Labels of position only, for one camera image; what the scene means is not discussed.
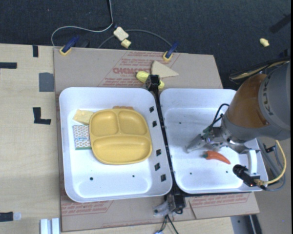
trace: white cable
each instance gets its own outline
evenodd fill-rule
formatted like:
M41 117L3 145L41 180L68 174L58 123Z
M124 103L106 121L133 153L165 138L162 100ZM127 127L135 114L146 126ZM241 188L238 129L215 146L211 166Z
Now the white cable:
M102 33L106 30L108 30L110 27L113 26L114 24L114 19L113 19L113 13L112 13L112 3L111 3L111 0L108 0L108 3L109 3L109 9L110 9L110 16L111 16L111 24L103 29L103 30L91 30L91 29L86 29L86 28L82 28L82 27L78 27L78 26L63 26L63 27L60 27L60 28L57 28L53 33L52 33L52 36L51 36L51 43L53 46L55 46L54 42L53 42L53 37L55 35L55 33L57 33L59 30L62 30L62 29L68 29L68 28L71 28L71 29L81 29L81 30L85 30L85 31L89 31L89 32L92 32L92 33Z

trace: yellow cable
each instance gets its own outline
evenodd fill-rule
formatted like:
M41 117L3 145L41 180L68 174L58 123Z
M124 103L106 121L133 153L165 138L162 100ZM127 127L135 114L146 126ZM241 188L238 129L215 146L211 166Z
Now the yellow cable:
M278 177L276 177L276 178L274 178L274 179L272 179L272 180L269 180L269 181L263 181L263 180L260 180L260 179L255 179L254 181L256 182L256 184L257 184L258 186L269 185L269 184L272 184L272 183L277 182L277 181L278 181L278 180L284 175L285 170L286 170L286 168L287 168L287 159L286 159L286 157L285 157L284 151L283 151L283 149L282 149L282 147L281 147L279 141L276 140L275 142L277 143L277 146L279 147L280 152L281 152L281 154L282 154L282 156L283 156L283 160L284 160L283 170L282 170L282 172L280 173L280 175L279 175Z

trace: black connector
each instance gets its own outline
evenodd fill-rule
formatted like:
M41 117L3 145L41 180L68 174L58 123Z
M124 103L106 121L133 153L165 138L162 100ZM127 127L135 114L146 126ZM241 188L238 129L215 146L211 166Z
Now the black connector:
M254 181L255 179L260 179L260 175L258 174L251 175L249 173L249 170L245 166L242 166L242 165L235 165L233 167L233 173L237 175L240 179L242 179L243 182L249 187L256 185Z

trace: brown cylinder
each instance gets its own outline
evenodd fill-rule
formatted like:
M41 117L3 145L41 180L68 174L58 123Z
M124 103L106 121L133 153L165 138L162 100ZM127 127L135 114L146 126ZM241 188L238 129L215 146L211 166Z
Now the brown cylinder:
M230 122L245 128L260 128L269 125L258 104L259 87L265 77L265 74L257 74L248 78L239 87L226 111Z

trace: white tray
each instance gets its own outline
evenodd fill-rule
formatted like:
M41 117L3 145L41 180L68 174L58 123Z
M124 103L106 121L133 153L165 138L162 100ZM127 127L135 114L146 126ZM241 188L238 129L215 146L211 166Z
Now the white tray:
M166 127L176 183L189 194L233 193L260 191L257 186L248 187L232 171L236 164L257 166L261 179L267 180L267 173L260 152L249 156L238 154L231 148L222 148L220 153L231 165L202 158L201 150L187 153L186 146L211 124L219 106L231 103L234 90L227 89L166 89L160 101Z
M142 88L67 88L60 94L64 184L77 202L91 202L167 194L172 187L165 144L154 96ZM152 139L151 156L129 165L106 165L92 150L75 150L73 120L77 109L98 111L132 106L146 119Z

